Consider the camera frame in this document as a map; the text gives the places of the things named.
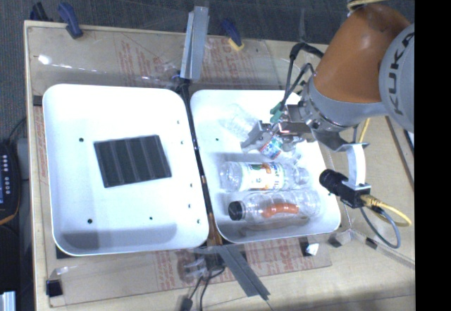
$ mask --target bottle cap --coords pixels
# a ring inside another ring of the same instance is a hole
[[[243,208],[240,201],[234,201],[228,205],[228,215],[233,221],[239,221],[242,219]]]

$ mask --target black control device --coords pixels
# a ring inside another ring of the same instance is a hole
[[[0,143],[0,224],[11,220],[19,210],[20,174],[13,149]]]

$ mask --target white plastic tray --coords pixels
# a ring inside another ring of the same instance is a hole
[[[321,198],[321,213],[306,224],[289,225],[275,229],[249,227],[246,221],[232,221],[228,203],[244,197],[246,192],[227,193],[221,189],[219,166],[225,161],[268,161],[258,151],[243,154],[240,141],[221,126],[218,120],[230,104],[239,104],[249,114],[264,123],[271,117],[269,111],[283,98],[278,90],[200,90],[191,98],[200,156],[209,189],[213,213],[221,235],[232,243],[247,243],[277,238],[301,237],[333,232],[340,225],[340,210],[335,197],[319,184],[319,175],[325,169],[317,142],[298,144],[302,151],[300,166],[311,174],[312,186]],[[292,94],[288,104],[296,104],[299,97]]]
[[[55,85],[44,94],[54,240],[69,255],[195,248],[209,232],[185,105],[174,92]],[[94,142],[159,135],[170,178],[105,188]]]

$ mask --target black vent grille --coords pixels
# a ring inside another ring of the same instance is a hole
[[[171,177],[160,137],[95,142],[105,188]]]

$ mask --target bottle label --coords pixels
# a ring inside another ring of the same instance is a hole
[[[247,163],[246,188],[250,190],[280,190],[283,187],[284,173],[280,164]]]
[[[274,135],[269,142],[267,142],[261,149],[260,153],[262,153],[265,157],[269,159],[276,159],[277,156],[282,152],[282,144],[283,141],[280,137]]]

